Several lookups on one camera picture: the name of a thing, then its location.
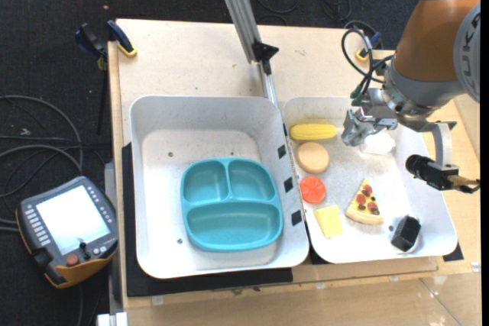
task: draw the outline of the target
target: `teal plate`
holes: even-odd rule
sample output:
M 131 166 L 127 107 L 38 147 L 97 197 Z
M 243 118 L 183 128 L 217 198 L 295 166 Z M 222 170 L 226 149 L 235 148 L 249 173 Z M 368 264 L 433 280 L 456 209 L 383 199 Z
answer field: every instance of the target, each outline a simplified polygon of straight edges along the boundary
M 180 198 L 186 232 L 203 250 L 253 250 L 272 244 L 282 233 L 282 207 L 274 180 L 254 160 L 215 158 L 193 163 L 182 176 Z

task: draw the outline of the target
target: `round tan toy food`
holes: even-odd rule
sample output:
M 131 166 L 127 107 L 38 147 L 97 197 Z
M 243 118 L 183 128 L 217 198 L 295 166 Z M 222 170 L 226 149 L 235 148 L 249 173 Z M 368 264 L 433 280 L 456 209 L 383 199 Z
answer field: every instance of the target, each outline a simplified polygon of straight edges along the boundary
M 315 141 L 300 144 L 296 150 L 297 164 L 304 171 L 319 174 L 328 168 L 328 151 Z

